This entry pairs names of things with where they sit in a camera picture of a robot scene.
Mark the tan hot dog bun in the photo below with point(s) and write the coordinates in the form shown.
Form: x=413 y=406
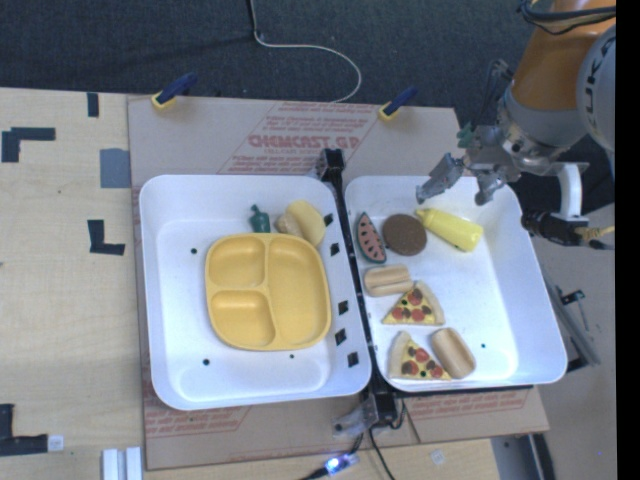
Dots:
x=387 y=280
x=454 y=353

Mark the red green watermelon slice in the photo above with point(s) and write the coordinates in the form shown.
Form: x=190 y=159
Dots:
x=370 y=240

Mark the green toy bottle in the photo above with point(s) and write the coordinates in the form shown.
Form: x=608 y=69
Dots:
x=259 y=221

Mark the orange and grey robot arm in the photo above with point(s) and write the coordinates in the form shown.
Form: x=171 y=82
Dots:
x=550 y=73

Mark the white plastic tray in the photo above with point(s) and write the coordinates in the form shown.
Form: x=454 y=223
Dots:
x=185 y=298
x=495 y=298

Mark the tan toy bread piece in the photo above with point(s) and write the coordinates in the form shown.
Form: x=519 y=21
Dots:
x=285 y=224

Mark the brown cardboard board red print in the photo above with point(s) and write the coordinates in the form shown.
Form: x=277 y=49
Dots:
x=200 y=133

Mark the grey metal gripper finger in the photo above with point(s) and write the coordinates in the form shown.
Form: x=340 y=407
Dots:
x=442 y=175
x=489 y=188

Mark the brown burger patty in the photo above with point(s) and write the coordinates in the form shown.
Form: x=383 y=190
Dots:
x=404 y=234

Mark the toy pizza slice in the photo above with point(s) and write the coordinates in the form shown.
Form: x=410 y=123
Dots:
x=415 y=308
x=415 y=360

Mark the yellow toy cheese wedge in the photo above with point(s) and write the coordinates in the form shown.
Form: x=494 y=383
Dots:
x=307 y=220

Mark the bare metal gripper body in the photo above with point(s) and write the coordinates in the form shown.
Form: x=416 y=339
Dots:
x=500 y=150

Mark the black cylinder on white bracket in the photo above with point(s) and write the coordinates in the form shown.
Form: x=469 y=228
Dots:
x=571 y=188

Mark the yellow divided plate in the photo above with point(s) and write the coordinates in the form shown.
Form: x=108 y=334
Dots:
x=295 y=288

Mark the yellow mustard bottle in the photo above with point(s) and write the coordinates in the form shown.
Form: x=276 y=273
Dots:
x=452 y=229

